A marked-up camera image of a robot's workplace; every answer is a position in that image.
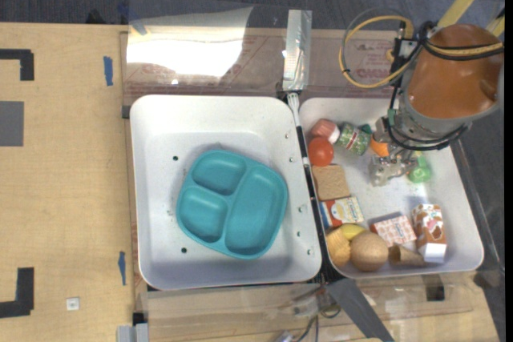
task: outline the teal compartment tray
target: teal compartment tray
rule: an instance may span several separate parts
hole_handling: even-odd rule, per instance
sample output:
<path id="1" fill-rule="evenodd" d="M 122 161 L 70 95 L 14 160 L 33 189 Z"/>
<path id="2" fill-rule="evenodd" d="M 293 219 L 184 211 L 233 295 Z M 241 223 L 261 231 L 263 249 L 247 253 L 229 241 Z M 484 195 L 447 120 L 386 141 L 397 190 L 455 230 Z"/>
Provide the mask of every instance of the teal compartment tray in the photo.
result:
<path id="1" fill-rule="evenodd" d="M 281 175 L 226 150 L 192 164 L 176 205 L 178 224 L 195 241 L 235 258 L 265 254 L 280 230 L 288 201 Z"/>

